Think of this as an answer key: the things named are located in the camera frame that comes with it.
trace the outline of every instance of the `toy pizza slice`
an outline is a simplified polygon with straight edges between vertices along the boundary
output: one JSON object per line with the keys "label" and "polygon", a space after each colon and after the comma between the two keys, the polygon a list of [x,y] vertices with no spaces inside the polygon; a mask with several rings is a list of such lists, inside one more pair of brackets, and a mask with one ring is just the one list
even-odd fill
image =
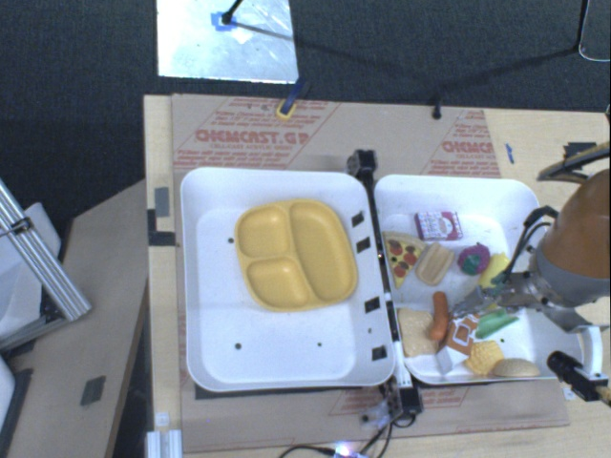
{"label": "toy pizza slice", "polygon": [[421,239],[405,233],[387,231],[382,235],[394,286],[399,288],[427,245]]}

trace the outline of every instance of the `green vegetable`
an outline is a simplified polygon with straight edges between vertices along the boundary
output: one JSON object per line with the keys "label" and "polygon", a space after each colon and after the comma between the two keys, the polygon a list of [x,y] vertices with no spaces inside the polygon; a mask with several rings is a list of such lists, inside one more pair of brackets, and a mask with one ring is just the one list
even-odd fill
{"label": "green vegetable", "polygon": [[480,340],[485,340],[489,336],[495,334],[496,331],[515,321],[517,321],[516,316],[510,316],[505,309],[498,309],[481,317],[477,325],[477,330],[475,331],[475,337]]}

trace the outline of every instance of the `toy bread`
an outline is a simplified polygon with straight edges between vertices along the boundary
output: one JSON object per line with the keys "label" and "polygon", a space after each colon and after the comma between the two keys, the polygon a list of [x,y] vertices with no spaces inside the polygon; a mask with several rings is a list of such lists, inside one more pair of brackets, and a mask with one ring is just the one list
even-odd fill
{"label": "toy bread", "polygon": [[493,368],[493,374],[497,377],[538,377],[541,372],[537,365],[523,360],[522,358],[507,358],[498,362]]}
{"label": "toy bread", "polygon": [[420,258],[416,266],[416,275],[427,285],[436,286],[448,272],[453,260],[453,251],[434,242]]}
{"label": "toy bread", "polygon": [[400,308],[397,317],[405,356],[433,355],[437,342],[429,338],[432,315],[429,312]]}

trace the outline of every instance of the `metal clip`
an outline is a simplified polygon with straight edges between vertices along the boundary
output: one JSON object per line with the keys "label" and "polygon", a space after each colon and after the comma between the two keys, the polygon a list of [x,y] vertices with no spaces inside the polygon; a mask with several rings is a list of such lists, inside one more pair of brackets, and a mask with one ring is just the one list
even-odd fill
{"label": "metal clip", "polygon": [[0,238],[4,236],[8,236],[9,234],[21,234],[29,231],[34,226],[32,220],[30,218],[22,218],[18,220],[15,224],[11,225],[11,228],[7,231],[3,231],[0,233]]}

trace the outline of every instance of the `toy food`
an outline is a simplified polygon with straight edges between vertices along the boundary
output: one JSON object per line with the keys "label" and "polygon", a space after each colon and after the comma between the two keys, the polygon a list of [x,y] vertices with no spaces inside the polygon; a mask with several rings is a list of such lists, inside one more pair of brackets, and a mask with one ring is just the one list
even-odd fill
{"label": "toy food", "polygon": [[326,204],[307,198],[267,203],[244,212],[235,242],[255,302],[289,312],[347,299],[358,280],[348,235]]}
{"label": "toy food", "polygon": [[463,249],[458,255],[458,266],[467,275],[479,275],[490,264],[490,250],[483,244]]}
{"label": "toy food", "polygon": [[523,360],[522,358],[507,358],[501,360],[493,368],[493,374],[497,377],[538,377],[541,372],[537,365]]}
{"label": "toy food", "polygon": [[475,314],[470,314],[467,317],[454,319],[450,322],[444,345],[437,353],[437,362],[442,373],[448,373],[469,358],[478,320],[479,318]]}
{"label": "toy food", "polygon": [[509,258],[505,253],[496,253],[490,257],[490,263],[488,267],[483,271],[479,277],[479,286],[482,288],[492,288],[492,279],[498,275],[501,271],[507,268],[509,264]]}
{"label": "toy food", "polygon": [[477,375],[488,375],[503,358],[503,351],[496,341],[482,341],[474,343],[465,366]]}
{"label": "toy food", "polygon": [[424,252],[416,266],[416,276],[427,285],[436,286],[448,272],[453,259],[453,251],[434,242]]}
{"label": "toy food", "polygon": [[397,318],[405,356],[433,355],[437,352],[437,342],[429,338],[432,325],[429,312],[400,308]]}
{"label": "toy food", "polygon": [[415,215],[418,236],[423,240],[455,240],[462,238],[456,212],[418,212]]}
{"label": "toy food", "polygon": [[443,341],[450,323],[450,312],[448,310],[448,298],[444,292],[432,294],[432,305],[434,307],[432,326],[429,338],[433,341]]}
{"label": "toy food", "polygon": [[409,234],[388,231],[383,236],[394,286],[399,288],[427,245]]}
{"label": "toy food", "polygon": [[485,340],[492,334],[495,334],[496,331],[515,321],[517,321],[517,317],[510,316],[505,309],[495,310],[479,319],[475,337],[479,340]]}

